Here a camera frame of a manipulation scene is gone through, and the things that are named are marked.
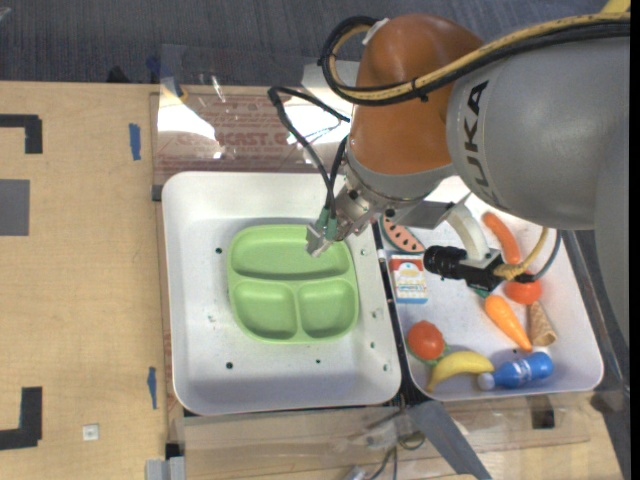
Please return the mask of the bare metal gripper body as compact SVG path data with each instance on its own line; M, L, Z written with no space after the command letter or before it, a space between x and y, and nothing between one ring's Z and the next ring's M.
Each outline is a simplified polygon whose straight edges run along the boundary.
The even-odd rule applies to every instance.
M363 187L344 185L326 202L319 216L320 237L326 241L341 241L360 235L384 210L384 199Z

